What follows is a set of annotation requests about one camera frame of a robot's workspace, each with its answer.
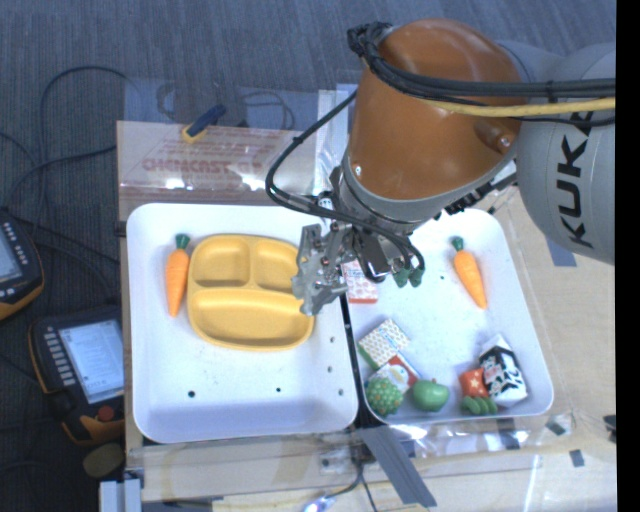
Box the yellow divided plate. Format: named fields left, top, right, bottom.
left=185, top=233, right=316, bottom=352

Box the orange and white packet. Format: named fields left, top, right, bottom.
left=341, top=259, right=380, bottom=305

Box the green apple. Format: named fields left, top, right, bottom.
left=411, top=378, right=451, bottom=413

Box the red and white carton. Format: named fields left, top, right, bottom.
left=372, top=354, right=421, bottom=396

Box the black and white milk carton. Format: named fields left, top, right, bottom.
left=478, top=333, right=529, bottom=408

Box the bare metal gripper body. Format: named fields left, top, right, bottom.
left=296, top=222, right=362, bottom=276

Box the brown cardboard board red print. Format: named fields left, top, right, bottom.
left=115, top=119, right=617, bottom=504

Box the white plastic tray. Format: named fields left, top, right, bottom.
left=344, top=207, right=555, bottom=427
left=125, top=202, right=360, bottom=445

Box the green pea pod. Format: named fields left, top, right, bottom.
left=459, top=395, right=499, bottom=416

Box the white carton with orange pattern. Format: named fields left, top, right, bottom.
left=357, top=318, right=411, bottom=371

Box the orange carrot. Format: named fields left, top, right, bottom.
left=165, top=233, right=192, bottom=319
left=450, top=236, right=489, bottom=310

